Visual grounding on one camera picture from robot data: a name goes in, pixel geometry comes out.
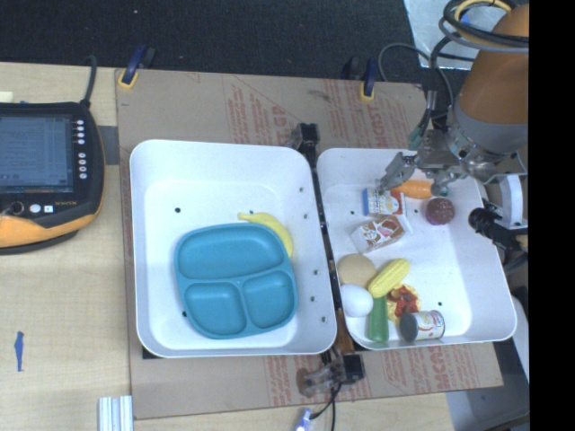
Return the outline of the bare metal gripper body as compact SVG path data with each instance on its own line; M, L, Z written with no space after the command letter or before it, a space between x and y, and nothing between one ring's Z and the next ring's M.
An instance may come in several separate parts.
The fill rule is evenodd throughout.
M459 128L428 130L414 162L428 176L432 170L443 169L451 171L455 180L471 177L482 184L495 183L508 175L526 178L518 151L494 153L466 137Z

